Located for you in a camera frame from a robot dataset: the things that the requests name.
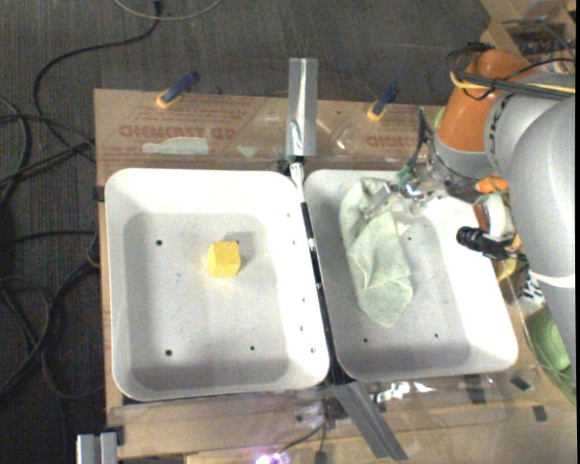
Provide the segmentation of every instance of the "robotic arm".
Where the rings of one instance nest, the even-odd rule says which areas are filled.
[[[481,52],[466,71],[510,77],[517,89],[472,92],[464,89],[469,83],[458,83],[434,133],[428,166],[452,191],[495,173],[507,180],[511,219],[575,381],[575,76],[533,73],[529,66],[502,50]]]

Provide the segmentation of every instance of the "green cloth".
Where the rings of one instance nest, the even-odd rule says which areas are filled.
[[[413,287],[392,200],[373,218],[363,217],[370,196],[383,184],[363,179],[351,186],[341,202],[339,226],[359,307],[373,321],[390,328],[413,298]]]

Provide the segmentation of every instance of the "black floor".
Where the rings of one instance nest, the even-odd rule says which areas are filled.
[[[152,0],[123,1],[153,10]],[[162,1],[164,16],[178,16],[214,0]],[[52,59],[140,35],[153,22],[112,0],[0,0],[0,99],[38,114],[33,84]],[[452,89],[445,56],[477,40],[487,22],[478,0],[222,0],[202,16],[160,22],[138,43],[55,64],[38,98],[46,117],[92,138],[94,88],[159,91],[198,70],[194,93],[285,96],[288,58],[308,56],[319,61],[320,99],[371,101],[397,79],[398,102],[444,104]],[[0,102],[0,116],[10,113]],[[26,125],[28,163],[66,148],[38,119]],[[81,141],[55,130],[68,144]],[[16,171],[24,139],[13,119],[0,124],[0,180]],[[43,293],[51,299],[83,266],[54,298],[43,349],[52,378],[35,355],[0,397],[0,463],[74,462],[75,435],[103,429],[102,391],[65,397],[102,383],[99,281],[88,262],[94,177],[95,165],[76,155],[0,186],[0,280],[10,277],[0,281],[0,391],[43,330]],[[55,231],[77,232],[37,235]]]

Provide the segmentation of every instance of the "yellow cube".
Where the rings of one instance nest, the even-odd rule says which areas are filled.
[[[212,243],[207,259],[211,276],[235,276],[241,268],[239,243],[237,241]]]

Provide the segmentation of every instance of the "gray floor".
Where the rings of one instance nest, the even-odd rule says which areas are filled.
[[[167,12],[185,15],[213,1],[163,3]],[[124,2],[151,11],[151,0]],[[285,96],[288,58],[307,56],[319,60],[320,99],[371,101],[397,80],[399,102],[444,104],[452,90],[447,53],[477,40],[487,22],[478,0],[223,0],[198,18],[162,22],[141,43],[60,63],[44,78],[41,101],[49,117],[92,137],[94,88],[159,91],[198,70],[195,93]],[[0,97],[35,113],[32,85],[48,61],[150,25],[112,0],[0,0]],[[47,128],[31,122],[31,129],[31,161],[61,148]],[[0,127],[0,178],[14,170],[20,142],[16,125]],[[94,174],[94,164],[77,157],[21,181],[0,212],[0,239],[96,228]],[[26,276],[54,291],[85,258],[89,240],[58,236],[0,246],[0,276]],[[37,300],[27,307],[38,321]],[[63,305],[52,366],[63,388],[81,391],[102,380],[96,278],[74,287]],[[19,337],[0,309],[0,381],[24,355]],[[0,463],[71,462],[74,435],[102,427],[102,395],[60,400],[33,369],[0,402]]]

